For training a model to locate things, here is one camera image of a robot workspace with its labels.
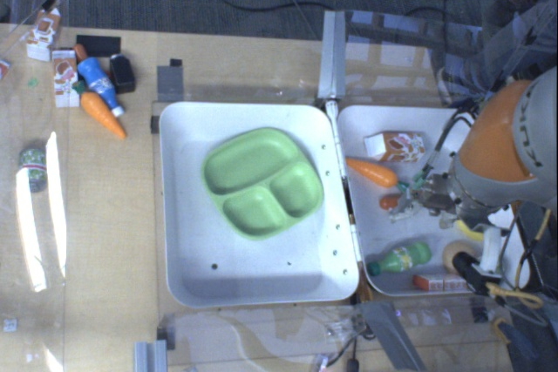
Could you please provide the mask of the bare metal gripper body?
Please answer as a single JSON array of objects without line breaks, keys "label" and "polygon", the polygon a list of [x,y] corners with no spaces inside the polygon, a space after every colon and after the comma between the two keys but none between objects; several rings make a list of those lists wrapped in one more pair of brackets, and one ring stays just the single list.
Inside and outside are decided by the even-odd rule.
[{"label": "bare metal gripper body", "polygon": [[433,173],[420,187],[412,192],[412,197],[432,217],[439,218],[439,227],[449,229],[457,220],[455,199],[449,191],[450,177],[447,172]]}]

